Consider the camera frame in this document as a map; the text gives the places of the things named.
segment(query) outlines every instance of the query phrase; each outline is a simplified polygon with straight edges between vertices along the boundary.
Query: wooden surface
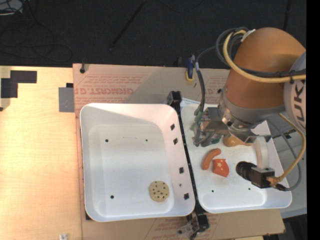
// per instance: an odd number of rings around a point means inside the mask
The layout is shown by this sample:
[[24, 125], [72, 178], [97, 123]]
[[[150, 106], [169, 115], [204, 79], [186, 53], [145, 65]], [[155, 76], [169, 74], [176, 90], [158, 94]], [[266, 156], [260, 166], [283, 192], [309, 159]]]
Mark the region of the wooden surface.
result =
[[82, 239], [74, 113], [59, 112], [59, 87], [72, 68], [0, 67], [37, 71], [37, 83], [19, 83], [18, 98], [1, 99], [0, 238]]

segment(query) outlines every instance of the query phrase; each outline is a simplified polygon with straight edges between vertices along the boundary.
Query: orange sausage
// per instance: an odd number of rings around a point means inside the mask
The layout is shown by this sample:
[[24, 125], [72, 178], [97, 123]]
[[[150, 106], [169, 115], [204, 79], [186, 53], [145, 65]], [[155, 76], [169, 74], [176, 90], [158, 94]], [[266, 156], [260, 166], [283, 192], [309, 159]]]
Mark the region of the orange sausage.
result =
[[202, 170], [207, 170], [209, 168], [210, 162], [214, 157], [218, 156], [221, 154], [221, 149], [220, 148], [214, 148], [206, 154], [205, 158], [203, 159], [202, 162]]

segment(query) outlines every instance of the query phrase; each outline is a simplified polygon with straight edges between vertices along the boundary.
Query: yellow cable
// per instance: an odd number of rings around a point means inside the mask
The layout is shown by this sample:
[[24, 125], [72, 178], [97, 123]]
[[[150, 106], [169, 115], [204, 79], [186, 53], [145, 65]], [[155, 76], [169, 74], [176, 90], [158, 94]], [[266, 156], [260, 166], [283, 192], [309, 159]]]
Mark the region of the yellow cable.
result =
[[[240, 30], [236, 34], [245, 34], [247, 33], [245, 30]], [[306, 79], [306, 74], [303, 75], [295, 75], [295, 76], [285, 76], [285, 77], [274, 77], [274, 78], [266, 78], [266, 77], [260, 77], [256, 75], [249, 74], [245, 71], [243, 71], [241, 68], [239, 68], [229, 57], [228, 54], [228, 43], [230, 40], [232, 33], [230, 33], [227, 38], [225, 39], [223, 43], [223, 55], [225, 60], [228, 62], [229, 66], [234, 69], [237, 73], [239, 73], [241, 76], [248, 78], [253, 81], [261, 82], [261, 83], [284, 83], [284, 82], [290, 82], [291, 80], [304, 80]]]
[[302, 146], [300, 149], [299, 154], [296, 156], [295, 160], [292, 162], [292, 164], [284, 171], [284, 173], [279, 177], [267, 177], [267, 180], [271, 182], [271, 185], [274, 186], [279, 182], [282, 182], [283, 179], [293, 170], [293, 168], [298, 164], [298, 162], [301, 160], [302, 156], [305, 153], [306, 146], [307, 146], [307, 140], [305, 135], [302, 131], [300, 131], [288, 118], [286, 118], [283, 114], [279, 114], [279, 116], [285, 120], [289, 125], [291, 125], [301, 136], [302, 138]]

